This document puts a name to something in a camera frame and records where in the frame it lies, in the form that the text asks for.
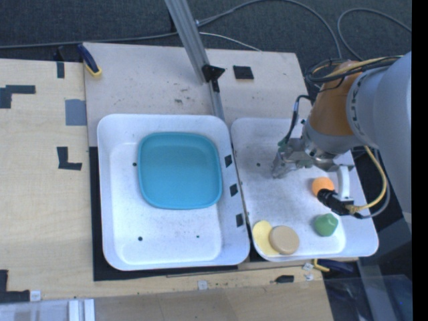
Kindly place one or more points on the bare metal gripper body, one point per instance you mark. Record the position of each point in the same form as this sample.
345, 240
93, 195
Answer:
302, 154

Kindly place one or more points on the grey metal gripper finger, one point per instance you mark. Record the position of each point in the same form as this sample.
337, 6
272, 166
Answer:
277, 169
289, 167

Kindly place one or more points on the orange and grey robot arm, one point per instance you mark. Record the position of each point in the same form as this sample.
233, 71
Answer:
378, 105

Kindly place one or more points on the white plastic tray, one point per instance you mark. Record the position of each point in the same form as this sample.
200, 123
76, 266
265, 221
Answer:
284, 199
167, 232

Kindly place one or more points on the orange ball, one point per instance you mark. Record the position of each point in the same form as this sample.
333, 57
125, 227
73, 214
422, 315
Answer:
321, 183

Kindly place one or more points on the yellow round disc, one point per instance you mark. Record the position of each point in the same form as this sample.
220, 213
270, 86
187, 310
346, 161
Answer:
261, 234

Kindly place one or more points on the green rounded toy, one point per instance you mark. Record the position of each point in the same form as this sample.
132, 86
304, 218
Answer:
325, 225

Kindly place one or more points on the tan round biscuit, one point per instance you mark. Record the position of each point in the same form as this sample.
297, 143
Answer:
284, 240

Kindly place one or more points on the blue plate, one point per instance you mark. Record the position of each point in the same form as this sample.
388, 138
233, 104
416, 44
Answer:
180, 170

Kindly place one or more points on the black block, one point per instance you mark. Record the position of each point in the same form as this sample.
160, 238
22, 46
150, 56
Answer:
243, 72
285, 279

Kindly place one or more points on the pale wood board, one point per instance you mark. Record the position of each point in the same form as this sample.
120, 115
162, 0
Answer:
150, 85

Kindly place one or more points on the black cylinder on white bracket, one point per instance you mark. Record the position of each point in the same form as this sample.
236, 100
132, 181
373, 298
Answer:
334, 199

